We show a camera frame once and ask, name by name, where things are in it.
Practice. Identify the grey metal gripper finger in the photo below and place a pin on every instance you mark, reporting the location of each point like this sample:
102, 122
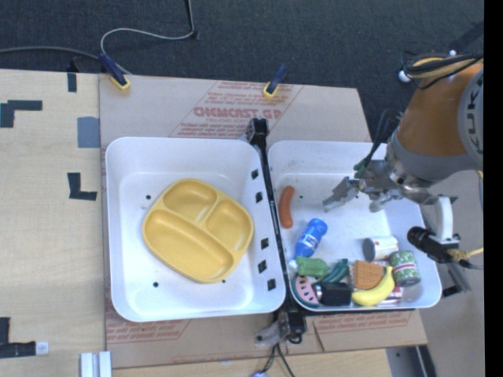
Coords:
383, 200
341, 192

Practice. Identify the blue bottle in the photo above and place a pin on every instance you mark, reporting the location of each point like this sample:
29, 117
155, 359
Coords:
311, 238

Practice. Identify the brown cardboard board red print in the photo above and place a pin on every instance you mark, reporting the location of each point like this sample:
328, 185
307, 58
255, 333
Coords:
177, 104

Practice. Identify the red and white packet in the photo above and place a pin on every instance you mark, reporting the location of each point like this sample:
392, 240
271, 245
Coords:
395, 296

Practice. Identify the orange sausage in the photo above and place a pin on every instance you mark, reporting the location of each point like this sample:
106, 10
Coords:
286, 206

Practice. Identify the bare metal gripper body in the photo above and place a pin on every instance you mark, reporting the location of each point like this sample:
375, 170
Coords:
379, 179

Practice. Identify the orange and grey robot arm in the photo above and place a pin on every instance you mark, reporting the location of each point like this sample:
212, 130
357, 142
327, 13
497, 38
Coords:
432, 124

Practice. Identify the black cylinder on white bracket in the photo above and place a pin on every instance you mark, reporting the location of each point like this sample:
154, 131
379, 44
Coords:
430, 244

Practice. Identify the green broccoli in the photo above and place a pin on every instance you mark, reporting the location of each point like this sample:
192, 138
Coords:
312, 267

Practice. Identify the white can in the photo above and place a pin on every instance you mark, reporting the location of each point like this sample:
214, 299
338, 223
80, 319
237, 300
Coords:
383, 247

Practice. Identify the white plastic tray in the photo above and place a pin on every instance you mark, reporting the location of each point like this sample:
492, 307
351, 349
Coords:
133, 289
346, 226

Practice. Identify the orange waffle biscuit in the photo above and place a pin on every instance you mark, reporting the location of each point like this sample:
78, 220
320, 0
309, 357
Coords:
367, 275

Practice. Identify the thin black rod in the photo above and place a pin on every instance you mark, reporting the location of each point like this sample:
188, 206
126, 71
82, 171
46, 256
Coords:
271, 206

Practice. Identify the black box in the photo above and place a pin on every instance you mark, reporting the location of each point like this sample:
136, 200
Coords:
336, 294

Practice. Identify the watermelon slice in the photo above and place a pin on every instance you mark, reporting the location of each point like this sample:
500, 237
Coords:
304, 293

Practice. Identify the dark green pepper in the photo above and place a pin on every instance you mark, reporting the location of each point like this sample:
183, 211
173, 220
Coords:
336, 273

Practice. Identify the yellow divided plate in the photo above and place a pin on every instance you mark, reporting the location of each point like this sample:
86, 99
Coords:
188, 238

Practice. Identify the green can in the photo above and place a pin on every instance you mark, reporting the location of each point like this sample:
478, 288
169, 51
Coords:
404, 268

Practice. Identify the yellow banana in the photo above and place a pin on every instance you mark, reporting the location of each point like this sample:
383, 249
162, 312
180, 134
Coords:
373, 295

